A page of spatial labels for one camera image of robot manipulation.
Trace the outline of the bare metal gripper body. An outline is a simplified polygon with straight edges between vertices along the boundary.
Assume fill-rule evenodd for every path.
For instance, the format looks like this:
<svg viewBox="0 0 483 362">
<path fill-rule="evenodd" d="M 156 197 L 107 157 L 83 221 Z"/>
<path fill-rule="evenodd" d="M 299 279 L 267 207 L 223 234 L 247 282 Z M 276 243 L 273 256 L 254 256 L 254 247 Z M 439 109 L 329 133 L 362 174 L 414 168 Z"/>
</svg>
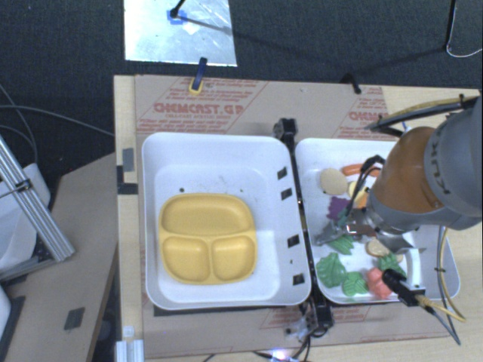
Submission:
<svg viewBox="0 0 483 362">
<path fill-rule="evenodd" d="M 382 245 L 394 254 L 407 253 L 409 250 L 415 249 L 418 253 L 424 253 L 425 247 L 414 247 L 406 239 L 404 239 L 404 231 L 398 229 L 382 230 L 380 227 L 372 227 L 367 224 L 348 223 L 346 225 L 346 233 L 354 236 L 368 236 L 376 238 Z"/>
</svg>

